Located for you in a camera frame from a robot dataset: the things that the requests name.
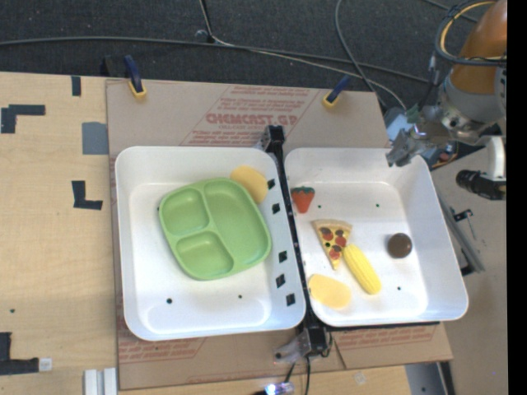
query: blue clamp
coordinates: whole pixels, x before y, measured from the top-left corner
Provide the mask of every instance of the blue clamp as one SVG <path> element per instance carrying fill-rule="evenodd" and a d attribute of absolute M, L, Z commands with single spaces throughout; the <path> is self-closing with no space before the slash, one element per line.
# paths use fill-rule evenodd
<path fill-rule="evenodd" d="M 132 56 L 124 56 L 124 65 L 126 66 L 126 72 L 130 76 L 130 82 L 128 85 L 132 90 L 133 96 L 136 98 L 142 98 L 147 93 L 147 88 L 145 88 L 141 82 L 138 67 L 133 61 Z"/>
<path fill-rule="evenodd" d="M 344 88 L 352 80 L 348 75 L 344 76 L 340 82 L 334 87 L 334 89 L 328 92 L 322 99 L 322 105 L 326 108 L 332 108 L 335 106 L 338 100 L 338 95 L 344 91 Z"/>

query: black cable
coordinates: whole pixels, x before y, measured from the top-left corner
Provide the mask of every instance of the black cable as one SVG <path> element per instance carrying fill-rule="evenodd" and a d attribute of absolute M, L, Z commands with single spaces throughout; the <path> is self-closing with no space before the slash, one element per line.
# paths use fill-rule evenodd
<path fill-rule="evenodd" d="M 329 357 L 329 354 L 331 353 L 331 348 L 333 347 L 333 334 L 329 333 L 329 342 L 328 342 L 328 349 L 323 352 L 320 356 L 322 357 Z"/>
<path fill-rule="evenodd" d="M 208 15 L 207 3 L 205 0 L 199 0 L 199 5 L 201 7 L 203 18 L 205 20 L 205 25 L 207 27 L 207 42 L 212 44 L 215 42 L 215 39 L 214 39 L 214 36 L 212 35 L 211 20 L 210 20 L 210 16 Z"/>
<path fill-rule="evenodd" d="M 311 377 L 311 361 L 310 361 L 310 357 L 308 355 L 305 356 L 305 361 L 307 363 L 307 371 L 306 371 L 306 374 L 307 374 L 307 380 L 305 382 L 305 392 L 304 392 L 304 395 L 307 395 L 307 393 L 309 392 L 310 390 L 310 377 Z"/>
<path fill-rule="evenodd" d="M 29 39 L 13 39 L 9 41 L 0 42 L 0 47 L 9 47 L 17 45 L 32 45 L 32 44 L 53 44 L 53 43 L 63 43 L 63 42 L 78 42 L 78 41 L 123 41 L 123 42 L 133 42 L 139 44 L 164 44 L 164 45 L 181 45 L 181 46 L 190 46 L 190 47 L 209 47 L 210 49 L 230 49 L 238 51 L 250 51 L 255 53 L 269 53 L 276 55 L 284 55 L 298 58 L 312 58 L 314 60 L 321 60 L 325 62 L 332 63 L 341 63 L 341 64 L 352 64 L 350 60 L 345 58 L 336 58 L 331 56 L 321 56 L 318 54 L 309 54 L 309 53 L 298 53 L 295 51 L 287 51 L 281 49 L 264 49 L 260 47 L 252 47 L 248 45 L 218 45 L 214 43 L 204 43 L 204 42 L 194 42 L 194 41 L 184 41 L 181 39 L 161 39 L 161 38 L 143 38 L 143 37 L 127 37 L 127 36 L 110 36 L 110 35 L 81 35 L 81 36 L 58 36 L 58 37 L 49 37 L 49 38 L 29 38 Z M 393 69 L 386 67 L 376 66 L 369 63 L 360 63 L 364 68 L 369 68 L 372 70 L 378 70 L 380 72 L 389 73 L 391 75 L 404 77 L 411 81 L 417 81 L 421 83 L 427 83 L 427 80 L 422 77 L 416 77 L 404 72 L 398 72 Z"/>
<path fill-rule="evenodd" d="M 506 57 L 501 55 L 500 58 L 490 59 L 484 57 L 472 57 L 464 58 L 459 56 L 453 56 L 448 53 L 445 49 L 446 34 L 449 28 L 454 24 L 455 20 L 467 10 L 474 7 L 483 6 L 486 4 L 493 4 L 497 0 L 467 0 L 460 4 L 453 6 L 448 13 L 445 15 L 439 27 L 437 28 L 436 38 L 434 40 L 434 46 L 436 52 L 443 59 L 448 60 L 454 64 L 464 64 L 468 66 L 480 66 L 480 67 L 504 67 L 506 66 Z"/>
<path fill-rule="evenodd" d="M 342 5 L 344 0 L 338 0 L 337 1 L 337 5 L 335 7 L 335 13 L 334 13 L 334 22 L 335 22 L 335 29 L 337 31 L 337 35 L 338 35 L 338 39 L 340 40 L 340 43 L 341 45 L 343 46 L 344 48 L 344 51 L 346 52 L 346 54 L 348 55 L 348 57 L 350 58 L 350 60 L 352 61 L 353 65 L 355 66 L 356 70 L 359 72 L 359 74 L 361 75 L 362 77 L 362 80 L 366 83 L 366 85 L 368 86 L 368 88 L 375 92 L 375 90 L 373 89 L 369 79 L 366 77 L 366 75 L 364 74 L 364 72 L 362 71 L 359 63 L 355 60 L 355 57 L 353 56 L 352 54 L 352 51 L 350 50 L 349 46 L 347 45 L 346 43 L 346 40 L 344 39 L 344 36 L 343 36 L 343 33 L 342 33 L 342 30 L 340 28 L 340 24 L 339 24 L 339 12 L 340 12 L 340 7 Z M 433 0 L 422 0 L 424 2 L 427 2 L 427 3 L 430 3 L 431 5 L 433 6 L 436 6 L 436 7 L 439 7 L 441 9 L 444 9 L 444 10 L 449 10 L 449 8 L 443 4 L 440 4 L 438 2 L 434 2 Z M 379 102 L 381 105 L 383 105 L 385 107 L 385 109 L 387 108 L 386 104 L 383 102 L 383 100 L 377 95 L 377 98 L 379 99 Z"/>
<path fill-rule="evenodd" d="M 295 365 L 296 365 L 296 361 L 292 364 L 291 368 L 289 369 L 289 371 L 287 372 L 287 376 L 286 378 L 284 379 L 284 382 L 289 382 L 289 379 L 291 378 L 291 375 L 293 373 L 293 369 L 295 369 Z"/>

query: wire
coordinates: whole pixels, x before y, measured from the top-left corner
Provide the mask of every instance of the wire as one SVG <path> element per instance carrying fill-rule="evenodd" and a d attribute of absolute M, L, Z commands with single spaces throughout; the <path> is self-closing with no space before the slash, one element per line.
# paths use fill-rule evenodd
<path fill-rule="evenodd" d="M 348 55 L 348 57 L 352 61 L 352 63 L 355 66 L 356 70 L 361 75 L 362 80 L 366 83 L 366 85 L 370 88 L 371 91 L 375 92 L 375 90 L 373 89 L 373 86 L 372 86 L 373 82 L 366 77 L 366 75 L 364 74 L 364 72 L 361 69 L 361 66 L 356 61 L 355 57 L 352 54 L 352 51 L 350 50 L 349 46 L 347 45 L 346 40 L 344 39 L 343 32 L 342 32 L 342 29 L 340 27 L 340 21 L 339 21 L 340 7 L 342 6 L 343 1 L 344 0 L 338 0 L 337 1 L 337 6 L 335 7 L 335 13 L 334 13 L 335 29 L 337 31 L 338 39 L 340 40 L 340 43 L 343 46 L 344 51 L 346 52 L 346 54 Z M 430 3 L 431 5 L 439 7 L 441 9 L 445 9 L 445 10 L 449 9 L 447 6 L 445 6 L 443 4 L 440 4 L 438 2 L 435 2 L 433 0 L 422 0 L 422 1 Z M 384 101 L 379 96 L 377 96 L 377 97 L 379 98 L 380 103 L 386 108 L 386 104 L 384 103 Z"/>
<path fill-rule="evenodd" d="M 330 56 L 323 56 L 318 54 L 309 54 L 309 53 L 298 53 L 295 51 L 286 51 L 281 49 L 262 49 L 258 47 L 252 47 L 247 45 L 234 45 L 224 43 L 225 46 L 204 43 L 204 42 L 194 42 L 194 41 L 183 41 L 179 39 L 159 39 L 159 38 L 143 38 L 143 37 L 127 37 L 127 36 L 63 36 L 63 37 L 50 37 L 50 38 L 30 38 L 30 39 L 14 39 L 9 41 L 0 42 L 0 47 L 9 47 L 17 45 L 31 45 L 31 44 L 47 44 L 47 43 L 60 43 L 68 41 L 123 41 L 123 42 L 134 42 L 134 43 L 143 43 L 143 44 L 168 44 L 168 45 L 182 45 L 182 46 L 194 46 L 194 47 L 209 47 L 211 49 L 232 49 L 232 50 L 244 50 L 244 51 L 255 51 L 260 53 L 272 53 L 272 55 L 291 55 L 292 57 L 298 58 L 313 58 L 314 60 L 321 60 L 326 62 L 335 62 L 341 64 L 351 64 L 350 60 L 344 58 L 335 58 Z M 394 76 L 404 77 L 411 81 L 427 83 L 427 80 L 422 77 L 417 77 L 408 73 L 398 72 L 393 69 L 386 67 L 376 66 L 369 63 L 360 63 L 365 68 L 370 68 L 372 70 L 378 70 L 380 72 L 385 72 L 392 74 Z"/>
<path fill-rule="evenodd" d="M 505 62 L 506 64 L 506 55 L 496 56 L 496 57 L 456 57 L 450 54 L 445 48 L 446 36 L 449 29 L 454 24 L 454 22 L 462 16 L 464 13 L 472 10 L 476 7 L 486 6 L 489 4 L 494 4 L 497 0 L 468 0 L 452 7 L 445 19 L 438 28 L 435 40 L 435 47 L 437 53 L 442 56 L 444 59 L 456 63 L 456 64 L 465 64 L 470 66 L 483 66 L 483 67 L 496 67 L 501 66 Z"/>
<path fill-rule="evenodd" d="M 305 356 L 305 361 L 307 363 L 307 371 L 306 371 L 306 374 L 307 374 L 307 380 L 305 382 L 305 392 L 304 392 L 304 395 L 307 395 L 307 393 L 309 392 L 310 390 L 310 378 L 311 378 L 311 360 L 310 360 L 310 357 L 308 355 Z"/>
<path fill-rule="evenodd" d="M 321 357 L 329 357 L 329 354 L 331 353 L 331 348 L 333 347 L 333 334 L 330 332 L 329 333 L 329 343 L 328 343 L 328 349 L 322 353 L 320 356 Z"/>
<path fill-rule="evenodd" d="M 352 77 L 357 77 L 362 79 L 367 85 L 368 88 L 371 91 L 375 92 L 374 86 L 379 88 L 380 90 L 383 90 L 387 92 L 388 94 L 392 95 L 398 102 L 398 104 L 406 110 L 406 106 L 403 103 L 403 101 L 389 88 L 386 86 L 381 85 L 380 83 L 376 81 L 372 81 L 366 78 L 366 75 L 362 71 L 363 68 L 370 68 L 372 70 L 378 70 L 380 72 L 389 73 L 395 76 L 404 77 L 406 79 L 417 81 L 420 83 L 428 83 L 428 80 L 423 79 L 421 77 L 416 77 L 414 75 L 410 75 L 404 72 L 395 71 L 393 69 L 388 69 L 386 67 L 380 67 L 375 66 L 368 63 L 359 63 L 355 58 L 353 57 L 349 47 L 345 43 L 342 35 L 342 31 L 340 30 L 340 25 L 338 23 L 338 11 L 340 8 L 340 5 L 342 4 L 343 0 L 338 0 L 338 5 L 335 11 L 335 24 L 337 26 L 337 31 L 339 35 L 339 39 L 341 40 L 341 43 L 343 44 L 344 48 L 346 49 L 347 55 L 349 57 L 349 60 L 341 59 L 341 58 L 334 58 L 330 56 L 321 56 L 316 54 L 308 54 L 308 53 L 299 53 L 295 51 L 286 51 L 286 50 L 280 50 L 280 49 L 262 49 L 259 47 L 254 46 L 246 46 L 246 45 L 238 45 L 238 44 L 230 44 L 227 43 L 219 38 L 217 38 L 212 33 L 212 27 L 210 25 L 210 20 L 208 18 L 207 9 L 205 7 L 204 1 L 199 0 L 200 8 L 203 14 L 203 18 L 205 20 L 205 24 L 208 30 L 208 34 L 213 39 L 213 43 L 203 43 L 203 42 L 192 42 L 192 41 L 184 41 L 184 40 L 178 40 L 178 39 L 156 39 L 156 38 L 143 38 L 143 37 L 126 37 L 126 36 L 109 36 L 109 35 L 103 35 L 103 36 L 64 36 L 64 37 L 49 37 L 49 38 L 35 38 L 35 39 L 14 39 L 14 40 L 8 40 L 0 42 L 0 47 L 7 47 L 7 46 L 15 46 L 15 45 L 28 45 L 28 44 L 45 44 L 45 43 L 59 43 L 59 42 L 77 42 L 77 41 L 123 41 L 123 42 L 134 42 L 134 43 L 144 43 L 144 44 L 168 44 L 168 45 L 186 45 L 186 46 L 196 46 L 196 47 L 209 47 L 214 49 L 231 49 L 231 50 L 239 50 L 239 51 L 250 51 L 253 53 L 260 53 L 268 56 L 274 56 L 279 58 L 285 58 L 294 62 L 298 63 L 304 63 L 313 67 L 317 68 L 323 68 L 326 70 L 330 70 L 333 72 L 339 72 L 345 75 L 349 75 Z M 430 4 L 433 4 L 435 6 L 441 7 L 441 8 L 447 8 L 446 6 L 441 5 L 440 3 L 433 2 L 432 0 L 423 0 L 426 2 L 429 2 Z M 348 72 L 343 69 L 339 69 L 336 67 L 330 67 L 325 64 L 320 63 L 314 63 L 311 62 L 308 59 L 314 59 L 314 60 L 320 60 L 325 62 L 335 62 L 335 63 L 346 63 L 346 64 L 352 64 L 357 71 L 357 73 Z M 384 101 L 382 99 L 379 99 L 380 103 L 385 106 Z"/>
<path fill-rule="evenodd" d="M 296 365 L 296 361 L 292 364 L 291 368 L 289 369 L 289 371 L 287 372 L 287 376 L 286 378 L 284 379 L 284 382 L 289 382 L 289 379 L 291 378 L 291 375 L 293 373 L 293 369 L 295 369 L 295 365 Z"/>

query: black hole in tray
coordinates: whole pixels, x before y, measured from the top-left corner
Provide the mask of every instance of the black hole in tray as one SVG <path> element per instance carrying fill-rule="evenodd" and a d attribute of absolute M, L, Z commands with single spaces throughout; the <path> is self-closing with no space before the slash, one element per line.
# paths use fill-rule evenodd
<path fill-rule="evenodd" d="M 286 296 L 286 302 L 287 302 L 287 305 L 290 306 L 291 304 L 295 304 L 295 295 L 294 294 L 288 294 Z"/>
<path fill-rule="evenodd" d="M 285 283 L 286 283 L 286 277 L 284 274 L 282 274 L 281 276 L 279 276 L 277 278 L 277 288 L 280 288 L 281 286 L 283 286 Z"/>

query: black tape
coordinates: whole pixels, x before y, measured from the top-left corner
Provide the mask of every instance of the black tape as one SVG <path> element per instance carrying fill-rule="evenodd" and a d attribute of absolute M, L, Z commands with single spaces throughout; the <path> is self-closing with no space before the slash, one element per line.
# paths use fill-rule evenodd
<path fill-rule="evenodd" d="M 81 96 L 81 77 L 72 76 L 72 95 Z"/>
<path fill-rule="evenodd" d="M 0 332 L 0 361 L 9 360 L 9 349 L 11 347 L 11 333 Z"/>
<path fill-rule="evenodd" d="M 18 105 L 9 104 L 7 108 L 2 108 L 2 122 L 0 123 L 0 133 L 14 133 L 17 115 L 45 115 L 45 105 Z"/>
<path fill-rule="evenodd" d="M 2 117 L 0 118 L 0 133 L 14 133 L 16 126 L 16 116 L 12 115 L 9 109 L 2 109 Z"/>
<path fill-rule="evenodd" d="M 73 197 L 75 202 L 73 207 L 82 209 L 96 209 L 100 211 L 102 209 L 102 201 L 87 201 L 86 200 L 86 182 L 75 180 L 72 181 Z"/>
<path fill-rule="evenodd" d="M 9 351 L 11 349 L 11 333 L 0 332 L 0 375 L 37 373 L 39 371 L 39 359 L 12 360 Z"/>
<path fill-rule="evenodd" d="M 29 104 L 9 104 L 9 110 L 15 115 L 44 115 L 46 114 L 45 105 L 29 105 Z"/>

